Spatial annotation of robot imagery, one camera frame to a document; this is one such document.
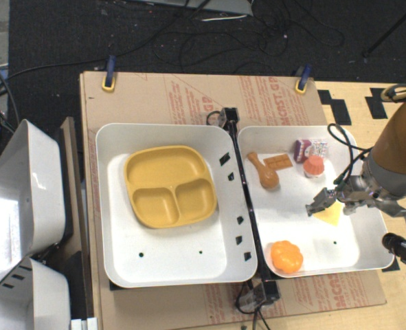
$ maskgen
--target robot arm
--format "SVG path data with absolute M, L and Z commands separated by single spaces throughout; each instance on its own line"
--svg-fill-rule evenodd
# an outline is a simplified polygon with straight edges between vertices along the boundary
M 390 87 L 383 94 L 396 88 Z M 404 217 L 406 221 L 406 208 L 397 202 L 406 197 L 406 97 L 401 101 L 404 103 L 387 123 L 376 144 L 355 158 L 363 160 L 360 175 L 340 177 L 335 181 L 335 189 L 323 188 L 314 202 L 306 206 L 309 216 L 339 200 L 345 205 L 343 212 L 347 215 L 359 206 L 368 206 L 391 217 Z M 386 234 L 383 245 L 406 263 L 406 240 L 403 237 Z

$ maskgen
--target black fabric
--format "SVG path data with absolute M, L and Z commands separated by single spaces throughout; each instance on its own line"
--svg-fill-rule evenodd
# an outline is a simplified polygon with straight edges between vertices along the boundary
M 406 21 L 362 57 L 406 13 L 406 0 L 256 0 L 253 11 L 260 21 L 202 22 L 220 14 L 201 11 L 189 20 L 177 16 L 192 10 L 134 1 L 10 0 L 9 75 L 102 59 L 10 79 L 22 118 L 53 134 L 73 116 L 81 146 L 79 74 L 104 67 L 108 55 L 129 51 L 175 19 L 167 34 L 119 56 L 116 70 L 290 76 L 309 63 L 316 80 L 406 83 Z M 0 153 L 9 137 L 3 132 Z

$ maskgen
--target yellow plate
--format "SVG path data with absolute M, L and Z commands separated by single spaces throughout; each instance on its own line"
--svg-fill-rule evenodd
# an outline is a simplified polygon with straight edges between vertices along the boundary
M 134 213 L 150 228 L 196 223 L 216 209 L 212 177 L 189 146 L 161 146 L 132 154 L 124 177 Z

